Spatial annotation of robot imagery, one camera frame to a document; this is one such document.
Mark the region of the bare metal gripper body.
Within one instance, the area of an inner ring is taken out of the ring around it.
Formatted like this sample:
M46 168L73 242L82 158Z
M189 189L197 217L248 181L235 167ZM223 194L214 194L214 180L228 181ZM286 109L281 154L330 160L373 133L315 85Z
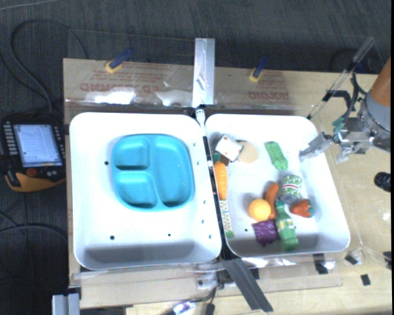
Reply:
M373 119L339 117L333 123L334 142L353 143L353 154L364 154L371 147L391 152L391 133Z

